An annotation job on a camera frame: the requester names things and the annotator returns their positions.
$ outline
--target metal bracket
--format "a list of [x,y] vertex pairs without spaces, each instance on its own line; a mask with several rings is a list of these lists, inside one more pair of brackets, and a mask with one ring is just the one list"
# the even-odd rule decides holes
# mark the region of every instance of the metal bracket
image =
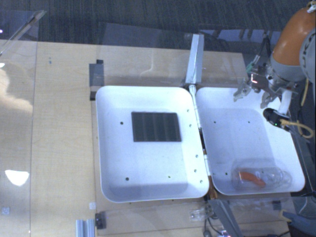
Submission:
[[286,89],[282,93],[282,100],[281,100],[280,107],[278,109],[278,112],[280,114],[287,115],[288,109],[290,108],[291,100],[292,100],[292,91]]
[[243,234],[238,226],[238,223],[226,201],[213,199],[208,201],[212,206],[213,211],[223,224],[224,229],[231,237],[243,237]]
[[97,229],[106,229],[106,217],[105,211],[95,214],[95,226]]
[[215,213],[212,210],[212,206],[210,204],[204,204],[200,209],[189,211],[190,221],[204,221],[209,217],[214,217]]
[[204,35],[193,34],[186,84],[196,84],[202,80],[203,49]]
[[234,93],[234,102],[238,99],[241,99],[247,96],[251,91],[251,87],[248,84],[247,80],[244,78],[242,83],[239,85],[238,90]]
[[76,220],[77,237],[95,237],[94,219]]

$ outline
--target glass panel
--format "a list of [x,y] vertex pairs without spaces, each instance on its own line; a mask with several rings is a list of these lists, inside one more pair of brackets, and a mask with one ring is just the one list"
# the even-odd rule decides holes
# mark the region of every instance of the glass panel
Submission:
[[[254,62],[256,55],[260,56],[256,65],[263,66],[280,36],[280,32],[229,29],[216,25],[204,25],[200,33],[204,34],[204,53],[202,82],[197,85],[198,88],[238,88],[244,79],[248,80],[249,71],[246,68]],[[185,86],[192,36],[192,33],[106,24],[106,31],[99,33],[101,45],[97,47],[98,60],[96,64],[90,64],[91,91],[96,92],[104,85]],[[269,41],[264,40],[265,36],[269,37]],[[115,204],[104,197],[98,167],[100,163],[95,102],[91,102],[91,109],[96,166],[96,210],[107,225],[106,229],[98,230],[98,235],[204,227],[204,220],[192,220],[189,214],[199,212],[204,205],[202,198]],[[295,213],[291,197],[289,194],[284,196],[279,199],[282,208]],[[243,226],[242,231],[245,234],[248,233],[247,223],[257,222],[256,217],[260,220],[265,218],[267,222],[278,220],[279,208],[275,208],[274,201],[270,195],[263,196],[262,199],[232,200],[232,211],[238,223]],[[253,210],[257,204],[259,211]],[[212,222],[215,228],[224,229],[219,220]]]
[[0,11],[0,235],[30,235],[30,173],[37,21]]

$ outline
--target wooden table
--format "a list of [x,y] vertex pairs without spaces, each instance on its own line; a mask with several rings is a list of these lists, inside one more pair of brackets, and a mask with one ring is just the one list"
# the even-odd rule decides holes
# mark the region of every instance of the wooden table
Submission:
[[[30,45],[34,45],[33,42],[22,42],[18,45],[25,52]],[[22,205],[11,205],[11,217],[25,227],[21,234],[18,225],[12,227],[8,224],[7,228],[0,229],[0,236],[29,236],[29,230],[32,237],[71,237],[76,235],[76,220],[94,218],[97,210],[107,209],[113,212],[143,207],[141,203],[113,204],[100,194],[98,176],[95,178],[95,173],[99,170],[98,165],[95,164],[98,161],[98,156],[94,155],[96,148],[93,147],[95,138],[92,123],[95,117],[89,100],[88,66],[96,63],[96,59],[104,60],[108,83],[111,83],[112,79],[113,84],[119,84],[120,79],[131,74],[141,74],[143,78],[160,78],[161,75],[176,78],[179,73],[186,70],[188,58],[187,50],[39,42],[34,104],[30,107],[34,111],[29,160],[31,192],[29,197],[23,200],[24,213],[14,210],[14,208],[22,208]],[[236,86],[238,79],[244,76],[241,54],[205,52],[203,67],[205,67],[203,73],[206,82],[214,85],[226,83],[227,86]],[[18,133],[18,127],[16,129],[12,132]],[[1,156],[8,161],[14,160],[10,156]],[[25,164],[28,163],[17,160],[15,168],[22,169]],[[174,206],[181,202],[183,201],[176,201]],[[183,215],[179,217],[177,210],[171,213],[174,213],[172,217],[178,221],[186,217]],[[280,234],[288,230],[285,221],[278,218],[272,221],[265,219],[256,219],[255,222],[243,221],[240,228],[247,236],[263,235],[263,233]],[[129,220],[132,224],[132,219],[128,217],[121,219],[122,229],[129,225]],[[160,231],[155,231],[155,226],[147,232],[121,231],[121,233],[126,232],[125,234],[120,234],[118,229],[118,234],[113,236],[201,237],[203,222],[181,229],[167,230],[169,226],[162,228],[163,224],[159,226]]]

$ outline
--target tray hinge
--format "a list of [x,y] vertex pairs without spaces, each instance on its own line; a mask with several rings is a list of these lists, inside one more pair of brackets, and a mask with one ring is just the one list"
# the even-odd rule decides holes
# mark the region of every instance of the tray hinge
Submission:
[[199,119],[198,105],[197,105],[197,99],[196,99],[197,89],[196,89],[196,86],[194,84],[191,84],[189,86],[189,92],[190,92],[190,94],[192,96],[192,100],[193,100],[194,111],[196,113],[196,118],[197,118],[197,126],[198,126],[198,129],[201,130],[201,121]]
[[208,165],[208,157],[207,157],[207,155],[204,155],[204,161],[205,161],[205,167],[206,167],[207,175],[211,176],[211,170],[210,170],[209,165]]

